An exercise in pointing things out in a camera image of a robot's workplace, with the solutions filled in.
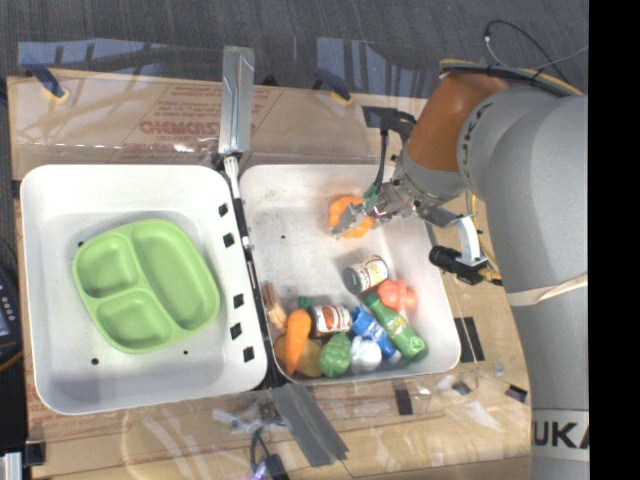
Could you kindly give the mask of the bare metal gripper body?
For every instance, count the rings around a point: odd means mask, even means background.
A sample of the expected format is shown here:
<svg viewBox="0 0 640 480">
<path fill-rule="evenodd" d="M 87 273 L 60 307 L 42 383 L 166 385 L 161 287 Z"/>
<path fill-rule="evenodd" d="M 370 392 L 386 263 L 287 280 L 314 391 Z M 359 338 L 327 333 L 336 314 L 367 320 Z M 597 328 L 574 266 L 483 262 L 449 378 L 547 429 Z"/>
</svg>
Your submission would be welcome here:
<svg viewBox="0 0 640 480">
<path fill-rule="evenodd" d="M 364 193 L 366 214 L 382 225 L 395 217 L 418 217 L 436 227 L 448 227 L 458 215 L 444 208 L 445 201 L 420 191 L 408 181 L 372 184 Z"/>
</svg>

